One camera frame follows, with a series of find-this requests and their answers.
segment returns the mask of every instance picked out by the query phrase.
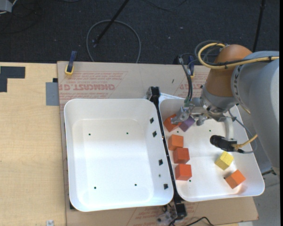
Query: black floor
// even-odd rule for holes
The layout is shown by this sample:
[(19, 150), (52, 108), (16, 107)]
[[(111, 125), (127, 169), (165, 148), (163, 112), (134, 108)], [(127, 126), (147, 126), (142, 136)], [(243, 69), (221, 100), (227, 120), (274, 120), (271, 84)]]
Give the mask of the black floor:
[(94, 48), (124, 1), (17, 0), (0, 14), (0, 62), (55, 63), (76, 50), (77, 61), (172, 64), (206, 40), (279, 51), (280, 0), (129, 0)]

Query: purple block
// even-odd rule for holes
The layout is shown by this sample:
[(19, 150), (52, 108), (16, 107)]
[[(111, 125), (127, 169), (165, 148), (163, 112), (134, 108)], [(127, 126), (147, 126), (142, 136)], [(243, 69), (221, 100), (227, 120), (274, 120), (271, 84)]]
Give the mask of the purple block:
[(189, 116), (189, 118), (188, 118), (187, 120), (185, 120), (184, 122), (181, 123), (181, 125), (179, 126), (179, 128), (180, 128), (181, 130), (183, 130), (184, 132), (186, 132), (187, 129), (190, 128), (190, 126), (191, 126), (192, 124), (194, 124), (194, 122), (195, 122), (195, 120), (194, 120), (191, 116)]

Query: white tray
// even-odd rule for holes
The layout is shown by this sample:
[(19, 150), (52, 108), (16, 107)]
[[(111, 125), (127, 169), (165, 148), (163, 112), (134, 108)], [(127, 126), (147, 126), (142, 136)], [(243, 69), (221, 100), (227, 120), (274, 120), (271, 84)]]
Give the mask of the white tray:
[[(160, 103), (160, 112), (162, 120), (177, 113), (183, 105), (183, 99), (165, 99)], [(235, 106), (231, 112), (241, 121), (238, 108)], [(245, 129), (237, 122), (234, 125), (234, 138), (241, 144), (248, 140)], [(264, 180), (258, 167), (254, 153), (241, 154), (229, 152), (234, 157), (230, 167), (222, 170), (215, 161), (223, 152), (221, 149), (212, 145), (209, 141), (212, 135), (225, 137), (225, 125), (222, 122), (216, 122), (213, 119), (204, 121), (204, 124), (197, 126), (196, 122), (186, 131), (180, 128), (168, 132), (164, 128), (166, 141), (172, 134), (178, 134), (184, 138), (184, 147), (189, 148), (190, 160), (187, 164), (191, 165), (192, 177), (190, 180), (176, 180), (176, 188), (179, 195), (186, 201), (198, 202), (223, 198), (234, 198), (244, 196), (258, 196), (265, 189)], [(251, 151), (249, 144), (242, 150)], [(173, 160), (173, 151), (169, 151), (173, 172), (175, 167)], [(239, 186), (232, 189), (224, 180), (236, 169), (245, 176), (246, 180)]]
[(69, 197), (76, 209), (157, 206), (172, 200), (174, 189), (152, 102), (73, 99), (66, 103), (64, 116)]

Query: cube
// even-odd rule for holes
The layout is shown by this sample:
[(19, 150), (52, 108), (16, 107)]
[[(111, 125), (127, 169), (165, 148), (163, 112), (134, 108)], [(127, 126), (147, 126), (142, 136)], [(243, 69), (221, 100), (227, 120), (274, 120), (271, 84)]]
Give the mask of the cube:
[(189, 149), (178, 147), (173, 151), (173, 161), (176, 164), (186, 164), (190, 159)]
[(168, 149), (174, 151), (178, 147), (183, 147), (183, 136), (172, 134), (168, 139)]
[(228, 152), (224, 151), (215, 161), (215, 164), (220, 167), (221, 169), (225, 170), (227, 169), (232, 161), (234, 160), (234, 157), (230, 155)]
[(173, 115), (169, 116), (168, 118), (166, 118), (165, 121), (164, 121), (164, 126), (169, 132), (178, 128), (181, 125), (181, 122), (179, 122), (177, 125), (171, 123), (171, 119), (175, 116), (176, 116), (176, 114), (173, 114)]
[(175, 179), (187, 181), (192, 177), (192, 169), (189, 164), (178, 164), (175, 167)]
[(183, 121), (180, 125), (179, 125), (179, 128), (181, 130), (183, 130), (184, 132), (186, 132), (188, 130), (188, 128), (191, 127), (192, 124), (194, 124), (195, 120), (189, 116), (189, 118), (185, 121)]
[(225, 178), (226, 182), (232, 189), (241, 184), (245, 179), (244, 175), (242, 175), (238, 169)]

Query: yellow block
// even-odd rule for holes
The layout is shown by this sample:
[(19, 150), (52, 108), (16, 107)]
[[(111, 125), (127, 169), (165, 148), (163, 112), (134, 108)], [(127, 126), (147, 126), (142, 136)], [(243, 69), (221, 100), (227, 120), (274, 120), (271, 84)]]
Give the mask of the yellow block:
[(229, 153), (227, 153), (226, 151), (224, 151), (215, 161), (215, 164), (220, 167), (221, 169), (225, 170), (227, 169), (232, 161), (234, 160), (234, 157), (232, 155), (230, 155)]

